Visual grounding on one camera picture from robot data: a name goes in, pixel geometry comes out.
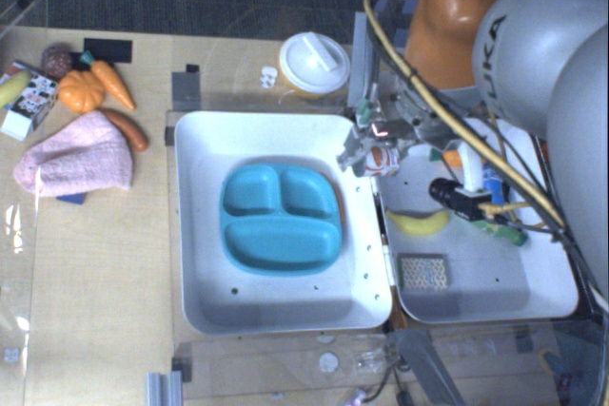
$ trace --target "pink cloth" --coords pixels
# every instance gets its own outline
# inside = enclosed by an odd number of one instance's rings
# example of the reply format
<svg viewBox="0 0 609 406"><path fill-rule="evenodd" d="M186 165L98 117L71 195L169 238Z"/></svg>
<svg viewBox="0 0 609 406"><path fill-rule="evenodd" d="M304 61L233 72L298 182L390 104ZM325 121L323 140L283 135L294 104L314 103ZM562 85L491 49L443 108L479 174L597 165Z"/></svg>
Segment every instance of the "pink cloth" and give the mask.
<svg viewBox="0 0 609 406"><path fill-rule="evenodd" d="M41 197L86 193L94 189L129 189L133 162L127 141L104 114L93 110L29 149L13 176L30 193L41 168Z"/></svg>

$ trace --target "blue plate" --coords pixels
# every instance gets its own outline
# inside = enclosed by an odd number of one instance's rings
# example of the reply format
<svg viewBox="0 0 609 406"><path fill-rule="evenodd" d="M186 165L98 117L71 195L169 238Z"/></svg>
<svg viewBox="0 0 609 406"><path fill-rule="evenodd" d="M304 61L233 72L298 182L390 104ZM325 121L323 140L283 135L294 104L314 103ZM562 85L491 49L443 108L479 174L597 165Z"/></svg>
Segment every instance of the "blue plate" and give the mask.
<svg viewBox="0 0 609 406"><path fill-rule="evenodd" d="M294 164L248 164L226 178L220 199L223 245L242 269L306 275L341 252L341 215L332 184Z"/></svg>

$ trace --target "green vegetable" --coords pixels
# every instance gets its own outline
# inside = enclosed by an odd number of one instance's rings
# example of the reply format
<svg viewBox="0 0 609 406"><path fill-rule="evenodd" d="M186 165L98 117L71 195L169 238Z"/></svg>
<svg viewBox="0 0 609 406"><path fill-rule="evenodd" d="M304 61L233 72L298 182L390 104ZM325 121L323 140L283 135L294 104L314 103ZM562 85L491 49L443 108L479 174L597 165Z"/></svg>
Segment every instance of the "green vegetable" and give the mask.
<svg viewBox="0 0 609 406"><path fill-rule="evenodd" d="M12 104L31 81L31 73L26 69L17 71L0 85L0 106Z"/></svg>

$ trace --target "white lid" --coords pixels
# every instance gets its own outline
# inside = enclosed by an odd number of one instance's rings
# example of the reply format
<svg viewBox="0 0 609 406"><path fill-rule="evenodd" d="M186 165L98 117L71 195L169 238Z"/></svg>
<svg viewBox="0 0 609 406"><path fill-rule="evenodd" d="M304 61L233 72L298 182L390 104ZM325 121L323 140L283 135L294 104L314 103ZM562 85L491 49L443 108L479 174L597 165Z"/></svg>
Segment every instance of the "white lid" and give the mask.
<svg viewBox="0 0 609 406"><path fill-rule="evenodd" d="M341 45L314 32L302 32L285 41L279 64L292 85L316 94L342 87L351 70L349 57Z"/></svg>

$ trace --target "lid handle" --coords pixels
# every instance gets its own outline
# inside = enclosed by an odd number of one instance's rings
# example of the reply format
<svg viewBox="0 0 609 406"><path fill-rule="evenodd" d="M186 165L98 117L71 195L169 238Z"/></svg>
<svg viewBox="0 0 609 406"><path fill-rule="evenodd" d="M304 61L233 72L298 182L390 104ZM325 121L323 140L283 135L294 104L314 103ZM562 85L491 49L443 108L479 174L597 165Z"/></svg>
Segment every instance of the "lid handle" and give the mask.
<svg viewBox="0 0 609 406"><path fill-rule="evenodd" d="M304 44L325 71L332 71L338 63L332 58L330 52L325 48L324 43L315 32L308 32L303 37Z"/></svg>

